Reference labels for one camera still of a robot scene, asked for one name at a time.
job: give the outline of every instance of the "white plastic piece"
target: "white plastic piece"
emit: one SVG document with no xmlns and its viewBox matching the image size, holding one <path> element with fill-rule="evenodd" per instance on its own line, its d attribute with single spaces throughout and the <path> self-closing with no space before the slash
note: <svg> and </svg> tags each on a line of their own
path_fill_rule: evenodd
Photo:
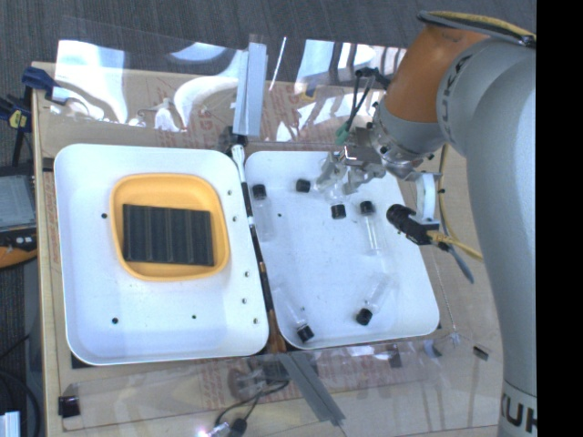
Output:
<svg viewBox="0 0 583 437">
<path fill-rule="evenodd" d="M 417 217 L 420 221 L 434 221 L 435 215 L 435 174 L 420 173 L 415 180 L 417 185 Z"/>
<path fill-rule="evenodd" d="M 122 178 L 184 173 L 209 181 L 220 198 L 230 260 L 204 279 L 144 281 L 118 260 L 109 195 Z M 75 144 L 55 160 L 66 337 L 94 365 L 254 354 L 268 322 L 239 172 L 212 150 Z"/>
<path fill-rule="evenodd" d="M 202 76 L 181 85 L 174 94 L 174 105 L 182 119 L 182 124 L 190 126 L 193 110 L 205 111 L 207 99 L 218 92 L 234 90 L 238 84 L 239 79 L 236 77 Z"/>
<path fill-rule="evenodd" d="M 20 437 L 20 412 L 0 415 L 0 437 Z"/>
<path fill-rule="evenodd" d="M 235 144 L 230 149 L 230 153 L 232 155 L 233 162 L 235 162 L 235 165 L 237 166 L 240 182 L 246 183 L 247 178 L 245 177 L 245 149 L 241 144 Z"/>
</svg>

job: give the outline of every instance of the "clear plastic tube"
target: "clear plastic tube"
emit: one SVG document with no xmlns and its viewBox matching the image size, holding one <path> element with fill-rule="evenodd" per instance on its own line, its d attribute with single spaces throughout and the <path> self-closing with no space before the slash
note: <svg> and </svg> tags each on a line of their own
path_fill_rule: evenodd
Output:
<svg viewBox="0 0 583 437">
<path fill-rule="evenodd" d="M 396 283 L 386 274 L 378 274 L 373 282 L 366 287 L 359 299 L 356 321 L 368 325 L 373 315 L 378 313 L 386 302 L 389 294 L 396 288 Z"/>
<path fill-rule="evenodd" d="M 252 191 L 253 219 L 257 228 L 257 237 L 260 241 L 269 241 L 275 237 L 271 201 L 264 185 L 255 185 Z"/>
<path fill-rule="evenodd" d="M 297 300 L 295 293 L 285 281 L 280 281 L 271 289 L 271 295 L 276 307 L 283 306 L 283 312 L 275 312 L 278 322 L 289 322 L 295 329 L 298 337 L 305 343 L 313 337 L 310 322 L 306 318 L 302 304 Z"/>
<path fill-rule="evenodd" d="M 344 206 L 346 195 L 344 194 L 342 181 L 340 179 L 337 180 L 333 185 L 325 189 L 323 193 L 330 204 L 332 218 L 336 220 L 346 217 L 346 207 Z"/>
<path fill-rule="evenodd" d="M 366 226 L 366 236 L 368 239 L 367 252 L 376 255 L 386 252 L 386 239 L 380 228 L 380 222 L 370 200 L 361 202 L 361 215 L 363 216 L 364 225 Z"/>
</svg>

